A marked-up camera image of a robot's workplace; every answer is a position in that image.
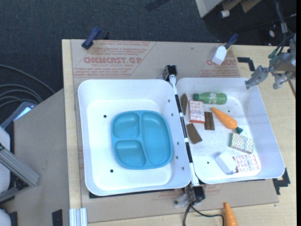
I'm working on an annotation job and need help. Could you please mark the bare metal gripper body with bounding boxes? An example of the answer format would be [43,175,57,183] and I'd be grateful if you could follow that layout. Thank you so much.
[269,33,297,79]

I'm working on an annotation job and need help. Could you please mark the white plastic tray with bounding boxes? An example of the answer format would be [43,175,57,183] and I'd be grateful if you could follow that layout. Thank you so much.
[175,77,286,185]
[77,79,192,196]

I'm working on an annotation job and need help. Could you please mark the green bottle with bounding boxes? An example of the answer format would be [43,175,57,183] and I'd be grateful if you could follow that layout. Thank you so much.
[192,92,228,105]

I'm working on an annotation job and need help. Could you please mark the orange carrot with green top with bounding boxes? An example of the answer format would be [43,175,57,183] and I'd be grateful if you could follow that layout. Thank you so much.
[211,107,244,134]

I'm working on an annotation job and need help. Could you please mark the brown chocolate bar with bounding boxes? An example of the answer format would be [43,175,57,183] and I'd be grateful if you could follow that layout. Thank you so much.
[204,112,215,131]

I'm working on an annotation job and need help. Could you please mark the yellow and green carton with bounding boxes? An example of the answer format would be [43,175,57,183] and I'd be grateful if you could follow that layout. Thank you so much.
[228,132,254,154]

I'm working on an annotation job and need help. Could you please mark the orange and white carton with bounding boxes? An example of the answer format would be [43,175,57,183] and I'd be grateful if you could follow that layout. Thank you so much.
[189,100,206,124]

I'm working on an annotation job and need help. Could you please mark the large brown flat slice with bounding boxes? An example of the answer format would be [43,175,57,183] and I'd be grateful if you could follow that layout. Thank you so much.
[186,123,203,145]

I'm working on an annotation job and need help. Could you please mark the red and white carton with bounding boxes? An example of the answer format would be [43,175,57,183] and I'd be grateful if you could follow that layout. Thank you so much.
[232,154,261,173]

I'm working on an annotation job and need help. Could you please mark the thin black and white rod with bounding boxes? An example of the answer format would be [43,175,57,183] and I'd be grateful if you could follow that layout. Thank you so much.
[169,74,200,187]

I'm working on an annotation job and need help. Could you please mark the white box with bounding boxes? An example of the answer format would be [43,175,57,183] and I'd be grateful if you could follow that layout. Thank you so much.
[214,151,238,175]

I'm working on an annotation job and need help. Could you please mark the blue divided plate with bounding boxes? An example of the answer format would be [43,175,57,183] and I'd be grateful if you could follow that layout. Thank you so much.
[111,110,174,170]

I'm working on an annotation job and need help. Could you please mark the brown cardboard board red print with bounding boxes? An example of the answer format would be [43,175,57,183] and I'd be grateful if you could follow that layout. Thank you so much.
[70,39,280,223]

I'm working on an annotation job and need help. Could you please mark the black block with thin wires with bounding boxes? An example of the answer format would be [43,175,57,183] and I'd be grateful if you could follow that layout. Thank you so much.
[159,64,178,81]
[184,185,206,206]

